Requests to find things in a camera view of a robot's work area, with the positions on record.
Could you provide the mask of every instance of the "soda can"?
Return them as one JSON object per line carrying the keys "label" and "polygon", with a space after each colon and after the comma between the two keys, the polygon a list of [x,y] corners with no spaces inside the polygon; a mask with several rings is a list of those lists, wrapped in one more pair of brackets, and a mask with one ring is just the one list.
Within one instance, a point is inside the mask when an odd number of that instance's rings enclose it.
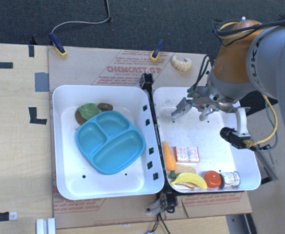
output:
{"label": "soda can", "polygon": [[241,183],[240,175],[237,171],[229,173],[220,173],[221,185],[220,188],[236,187]]}

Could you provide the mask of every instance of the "white container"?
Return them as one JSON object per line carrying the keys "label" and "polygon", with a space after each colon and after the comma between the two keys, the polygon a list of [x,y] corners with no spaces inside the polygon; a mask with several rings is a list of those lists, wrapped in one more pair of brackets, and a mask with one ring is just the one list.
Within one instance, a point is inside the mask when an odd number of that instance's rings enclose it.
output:
{"label": "white container", "polygon": [[198,187],[193,190],[182,185],[172,187],[180,193],[249,191],[258,188],[261,176],[254,152],[249,149],[236,149],[220,137],[223,127],[237,128],[235,114],[219,111],[208,115],[207,120],[200,121],[201,113],[192,108],[187,114],[172,120],[171,112],[183,97],[187,97],[187,89],[161,87],[153,94],[161,142],[165,140],[172,150],[174,146],[197,147],[200,162],[187,164],[193,166],[197,174],[204,177],[208,170],[219,173],[237,171],[241,184],[238,187],[207,190]]}
{"label": "white container", "polygon": [[[129,167],[114,175],[98,172],[76,144],[79,106],[109,103],[141,132],[146,148]],[[63,85],[53,93],[57,188],[67,199],[146,195],[159,192],[164,175],[147,94],[137,87]]]}

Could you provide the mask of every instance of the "wooden table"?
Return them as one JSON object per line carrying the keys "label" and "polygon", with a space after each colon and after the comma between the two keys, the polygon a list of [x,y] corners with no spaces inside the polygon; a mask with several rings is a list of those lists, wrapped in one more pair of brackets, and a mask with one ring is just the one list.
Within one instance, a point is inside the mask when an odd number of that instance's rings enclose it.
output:
{"label": "wooden table", "polygon": [[[48,48],[0,44],[0,212],[17,212],[18,219],[0,222],[0,234],[35,233],[35,221],[53,217],[49,92],[36,92],[35,73],[48,73]],[[29,108],[38,119],[30,123]],[[57,230],[66,233],[144,234],[153,222]],[[172,234],[228,234],[225,216],[170,220]],[[160,224],[157,234],[166,233]]]}

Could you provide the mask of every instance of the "blue clamp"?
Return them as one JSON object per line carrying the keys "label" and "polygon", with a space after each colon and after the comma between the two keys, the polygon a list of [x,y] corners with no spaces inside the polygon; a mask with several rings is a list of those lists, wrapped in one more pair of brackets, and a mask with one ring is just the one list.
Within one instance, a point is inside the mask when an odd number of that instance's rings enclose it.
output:
{"label": "blue clamp", "polygon": [[63,48],[63,45],[61,43],[61,41],[59,40],[59,38],[54,34],[54,33],[49,33],[48,34],[48,38],[49,40],[53,43],[53,45],[55,46],[55,50],[61,55],[61,56],[65,56],[68,52],[66,51],[65,48]]}
{"label": "blue clamp", "polygon": [[163,47],[163,43],[164,43],[164,40],[161,39],[160,42],[158,43],[156,49],[151,52],[151,54],[150,54],[150,60],[151,61],[156,61],[158,59],[159,52],[160,52],[161,48]]}

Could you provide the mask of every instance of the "green leafy vegetable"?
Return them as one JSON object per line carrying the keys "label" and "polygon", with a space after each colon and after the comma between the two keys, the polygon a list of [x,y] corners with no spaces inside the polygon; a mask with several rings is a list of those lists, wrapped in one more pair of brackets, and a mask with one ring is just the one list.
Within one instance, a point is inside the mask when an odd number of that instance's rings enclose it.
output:
{"label": "green leafy vegetable", "polygon": [[101,110],[93,103],[85,104],[79,107],[77,110],[79,110],[80,115],[86,120],[89,120],[91,117],[101,112]]}

